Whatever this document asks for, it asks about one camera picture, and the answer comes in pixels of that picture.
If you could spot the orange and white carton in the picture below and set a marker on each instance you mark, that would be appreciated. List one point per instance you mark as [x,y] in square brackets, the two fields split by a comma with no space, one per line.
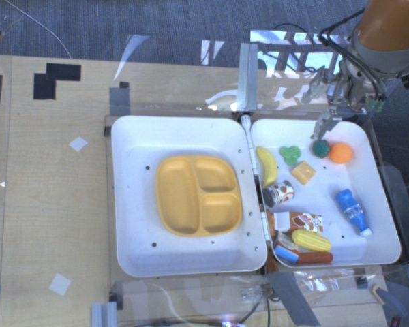
[301,220]

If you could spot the yellow corn cob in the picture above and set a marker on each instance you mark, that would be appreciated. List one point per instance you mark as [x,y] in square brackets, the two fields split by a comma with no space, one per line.
[310,240]

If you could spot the dark green broccoli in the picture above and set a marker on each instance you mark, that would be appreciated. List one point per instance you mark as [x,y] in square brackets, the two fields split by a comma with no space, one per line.
[321,148]

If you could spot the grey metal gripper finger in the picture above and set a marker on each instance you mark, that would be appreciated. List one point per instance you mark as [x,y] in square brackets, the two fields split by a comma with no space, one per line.
[314,85]
[325,123]

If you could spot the yellow cheese wedge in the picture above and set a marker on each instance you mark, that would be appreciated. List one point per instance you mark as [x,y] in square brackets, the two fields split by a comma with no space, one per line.
[303,173]

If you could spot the small printed white can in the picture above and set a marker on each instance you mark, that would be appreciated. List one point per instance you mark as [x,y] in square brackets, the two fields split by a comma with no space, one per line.
[281,193]

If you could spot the white plastic tray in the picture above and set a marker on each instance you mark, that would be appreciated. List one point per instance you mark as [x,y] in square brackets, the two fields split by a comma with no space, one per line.
[327,199]
[139,182]

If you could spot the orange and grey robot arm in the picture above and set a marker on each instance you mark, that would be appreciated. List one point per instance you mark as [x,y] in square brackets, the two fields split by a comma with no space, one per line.
[388,15]

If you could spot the blue plastic bottle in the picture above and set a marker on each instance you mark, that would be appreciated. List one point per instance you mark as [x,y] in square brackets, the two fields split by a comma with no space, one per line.
[351,211]

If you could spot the light green grapes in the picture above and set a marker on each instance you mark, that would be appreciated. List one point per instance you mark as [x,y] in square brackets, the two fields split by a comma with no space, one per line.
[290,154]

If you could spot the yellow divided plate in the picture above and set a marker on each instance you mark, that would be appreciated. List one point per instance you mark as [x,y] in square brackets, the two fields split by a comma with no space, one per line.
[177,196]

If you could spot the red-brown sausage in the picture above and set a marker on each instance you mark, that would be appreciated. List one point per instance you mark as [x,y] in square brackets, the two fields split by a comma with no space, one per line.
[315,257]

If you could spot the yellow banana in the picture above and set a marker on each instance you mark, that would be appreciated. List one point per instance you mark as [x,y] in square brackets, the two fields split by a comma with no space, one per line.
[270,167]

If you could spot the orange fruit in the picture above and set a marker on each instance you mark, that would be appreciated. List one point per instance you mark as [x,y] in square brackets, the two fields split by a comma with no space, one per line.
[341,153]

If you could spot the thin black and white rod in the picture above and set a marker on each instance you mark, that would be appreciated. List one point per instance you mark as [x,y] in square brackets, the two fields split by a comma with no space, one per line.
[248,128]

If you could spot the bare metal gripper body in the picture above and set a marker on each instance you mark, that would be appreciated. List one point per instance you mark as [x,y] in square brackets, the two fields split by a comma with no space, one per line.
[352,90]

